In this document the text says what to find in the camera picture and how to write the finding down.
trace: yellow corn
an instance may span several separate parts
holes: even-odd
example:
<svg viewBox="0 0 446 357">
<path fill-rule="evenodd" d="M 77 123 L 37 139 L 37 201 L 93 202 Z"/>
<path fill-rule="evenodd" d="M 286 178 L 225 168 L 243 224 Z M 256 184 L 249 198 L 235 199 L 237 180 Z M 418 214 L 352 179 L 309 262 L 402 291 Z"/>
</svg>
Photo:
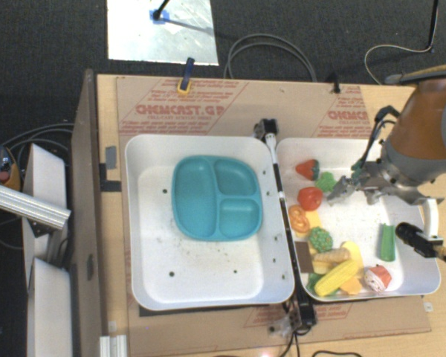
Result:
<svg viewBox="0 0 446 357">
<path fill-rule="evenodd" d="M 324 275 L 314 286 L 315 293 L 319 296 L 327 296 L 334 290 L 340 288 L 348 279 L 355 276 L 358 264 L 354 260 L 346 260 L 335 266 Z"/>
</svg>

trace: red tomato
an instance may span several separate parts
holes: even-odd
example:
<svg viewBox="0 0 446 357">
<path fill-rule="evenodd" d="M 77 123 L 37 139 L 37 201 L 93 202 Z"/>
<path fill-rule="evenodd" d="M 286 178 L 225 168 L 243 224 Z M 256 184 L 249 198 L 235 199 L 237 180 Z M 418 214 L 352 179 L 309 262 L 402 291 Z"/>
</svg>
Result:
<svg viewBox="0 0 446 357">
<path fill-rule="evenodd" d="M 299 191 L 297 201 L 304 210 L 316 210 L 322 203 L 323 193 L 318 187 L 305 187 Z"/>
</svg>

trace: cardboard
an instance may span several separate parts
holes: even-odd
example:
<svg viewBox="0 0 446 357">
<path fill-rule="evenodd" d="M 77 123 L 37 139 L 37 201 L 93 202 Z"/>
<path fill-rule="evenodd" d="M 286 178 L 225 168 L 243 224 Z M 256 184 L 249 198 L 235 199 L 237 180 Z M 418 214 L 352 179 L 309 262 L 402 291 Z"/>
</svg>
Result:
<svg viewBox="0 0 446 357">
<path fill-rule="evenodd" d="M 166 77 L 98 78 L 100 162 L 106 161 L 109 147 L 116 147 L 118 155 L 117 164 L 107 171 L 108 179 L 120 180 L 121 186 L 126 186 L 122 151 L 128 139 L 138 133 L 251 135 L 253 125 L 261 118 L 277 118 L 279 140 L 308 136 L 366 138 L 370 132 L 372 114 L 367 114 L 359 86 L 342 86 L 342 94 L 337 95 L 329 84 L 194 80 L 193 92 L 183 97 L 175 92 L 177 81 Z M 121 202 L 123 206 L 116 208 L 115 216 L 106 214 L 109 228 L 103 222 L 103 254 L 111 252 L 103 265 L 111 267 L 106 275 L 106 297 L 115 298 L 108 300 L 108 319 L 113 334 L 129 334 L 131 356 L 180 356 L 287 343 L 269 332 L 269 326 L 285 314 L 280 305 L 141 316 L 129 286 L 125 189 L 122 194 L 103 193 L 103 208 Z M 111 241 L 117 243 L 114 248 Z M 126 279 L 116 272 L 122 271 L 122 259 Z M 370 321 L 367 313 L 377 321 Z M 324 305 L 317 307 L 317 314 L 319 323 L 300 342 L 430 331 L 420 297 Z"/>
</svg>

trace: red button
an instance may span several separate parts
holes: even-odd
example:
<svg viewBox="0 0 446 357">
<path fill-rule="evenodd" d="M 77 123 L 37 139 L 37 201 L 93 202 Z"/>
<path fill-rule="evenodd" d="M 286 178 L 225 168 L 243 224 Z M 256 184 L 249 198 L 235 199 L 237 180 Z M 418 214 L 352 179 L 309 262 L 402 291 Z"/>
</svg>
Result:
<svg viewBox="0 0 446 357">
<path fill-rule="evenodd" d="M 8 180 L 10 180 L 10 174 L 9 172 L 7 172 L 6 170 L 2 170 L 0 172 L 0 182 L 2 184 L 4 184 L 5 182 L 7 182 Z"/>
</svg>

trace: toy corn cob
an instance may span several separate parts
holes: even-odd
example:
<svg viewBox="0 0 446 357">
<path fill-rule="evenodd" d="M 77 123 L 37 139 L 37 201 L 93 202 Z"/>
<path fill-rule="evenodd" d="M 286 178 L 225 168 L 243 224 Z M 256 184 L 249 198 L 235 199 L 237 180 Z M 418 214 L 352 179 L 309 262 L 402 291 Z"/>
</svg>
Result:
<svg viewBox="0 0 446 357">
<path fill-rule="evenodd" d="M 314 261 L 341 263 L 350 259 L 350 251 L 346 248 L 333 248 L 331 251 L 315 254 Z"/>
<path fill-rule="evenodd" d="M 315 284 L 315 293 L 319 296 L 327 296 L 335 289 L 340 288 L 348 279 L 355 276 L 357 271 L 358 264 L 354 260 L 349 259 L 342 262 Z"/>
</svg>

